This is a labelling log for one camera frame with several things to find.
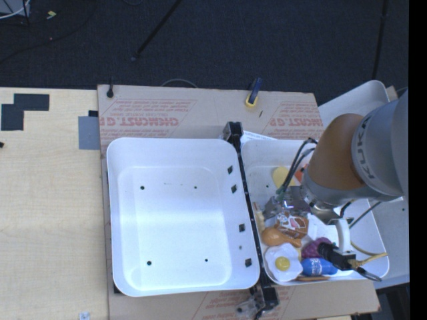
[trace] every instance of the light wood surface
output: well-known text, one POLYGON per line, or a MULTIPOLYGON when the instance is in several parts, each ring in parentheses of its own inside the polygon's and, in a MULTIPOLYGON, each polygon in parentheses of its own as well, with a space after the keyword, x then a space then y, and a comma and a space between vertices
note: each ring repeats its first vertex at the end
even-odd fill
POLYGON ((78 117, 96 91, 50 94, 25 111, 23 131, 0 131, 0 319, 108 319, 99 151, 79 149, 78 117))

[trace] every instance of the yellow and blue tool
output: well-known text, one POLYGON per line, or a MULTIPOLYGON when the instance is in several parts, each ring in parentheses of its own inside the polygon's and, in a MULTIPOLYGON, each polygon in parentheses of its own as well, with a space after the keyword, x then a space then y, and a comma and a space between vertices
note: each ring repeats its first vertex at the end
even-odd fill
POLYGON ((251 93, 248 94, 246 97, 245 104, 249 108, 255 107, 257 101, 258 101, 258 91, 260 91, 262 84, 262 78, 255 78, 252 84, 249 87, 249 90, 251 90, 251 93))

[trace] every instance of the egg yolk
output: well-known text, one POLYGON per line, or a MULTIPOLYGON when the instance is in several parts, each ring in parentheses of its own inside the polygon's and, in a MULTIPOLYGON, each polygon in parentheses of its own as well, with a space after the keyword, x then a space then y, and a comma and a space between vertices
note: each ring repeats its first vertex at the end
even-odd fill
POLYGON ((276 259, 276 268, 281 271, 288 270, 290 265, 291 263, 289 262, 289 259, 284 256, 280 256, 276 259))

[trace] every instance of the toy fried egg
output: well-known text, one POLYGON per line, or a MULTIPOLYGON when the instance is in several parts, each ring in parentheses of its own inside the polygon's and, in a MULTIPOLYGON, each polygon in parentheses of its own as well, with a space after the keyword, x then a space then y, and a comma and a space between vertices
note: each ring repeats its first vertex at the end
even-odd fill
POLYGON ((268 269, 276 280, 286 282, 295 279, 302 272, 298 251, 290 243, 269 247, 264 255, 268 269))

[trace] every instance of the white tray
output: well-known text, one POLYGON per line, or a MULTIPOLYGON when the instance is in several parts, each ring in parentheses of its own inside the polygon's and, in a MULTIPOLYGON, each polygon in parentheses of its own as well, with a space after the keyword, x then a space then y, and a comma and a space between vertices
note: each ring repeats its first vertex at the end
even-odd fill
MULTIPOLYGON (((265 205, 271 196, 276 192, 276 186, 272 179, 273 170, 277 167, 290 167, 302 141, 298 140, 250 140, 245 143, 242 148, 242 160, 246 173, 246 180, 248 182, 248 191, 252 204, 256 202, 258 205, 265 205)), ((304 149, 313 147, 314 145, 306 145, 304 149)), ((304 158, 300 167, 303 167, 310 160, 310 155, 304 158)), ((370 207, 367 199, 360 199, 353 202, 347 209, 345 216, 357 218, 365 210, 370 207)), ((323 224, 317 217, 309 215, 309 222, 316 225, 317 238, 327 237, 330 241, 338 245, 338 233, 336 227, 333 225, 323 224)), ((350 239, 359 248, 369 251, 371 253, 384 253, 386 249, 382 242, 381 235, 378 231, 377 224, 372 212, 369 212, 362 218, 353 228, 350 229, 350 239)), ((261 241, 262 252, 265 254, 267 246, 261 241)), ((361 261, 367 259, 367 256, 360 251, 356 252, 356 259, 361 261)), ((266 266, 266 272, 270 279, 280 285, 295 285, 299 281, 279 282, 277 281, 271 271, 266 266)), ((363 268, 369 273, 373 273, 379 277, 384 277, 389 270, 388 257, 381 257, 375 259, 365 265, 363 268)), ((360 274, 355 271, 338 271, 335 275, 331 275, 329 281, 349 280, 349 279, 364 279, 360 274)))
POLYGON ((260 275, 236 150, 120 138, 107 149, 113 280, 132 297, 247 289, 260 275))

